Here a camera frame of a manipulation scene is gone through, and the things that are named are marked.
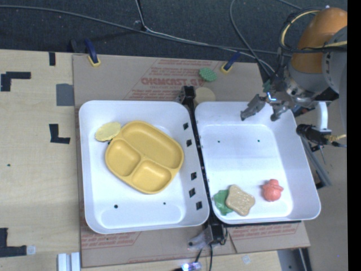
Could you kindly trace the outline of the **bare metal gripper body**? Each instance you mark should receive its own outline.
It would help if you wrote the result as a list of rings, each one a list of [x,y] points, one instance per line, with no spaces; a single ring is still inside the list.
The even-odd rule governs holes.
[[[294,79],[269,79],[264,83],[264,92],[269,103],[286,108],[311,108],[314,104],[314,93],[299,86]]]

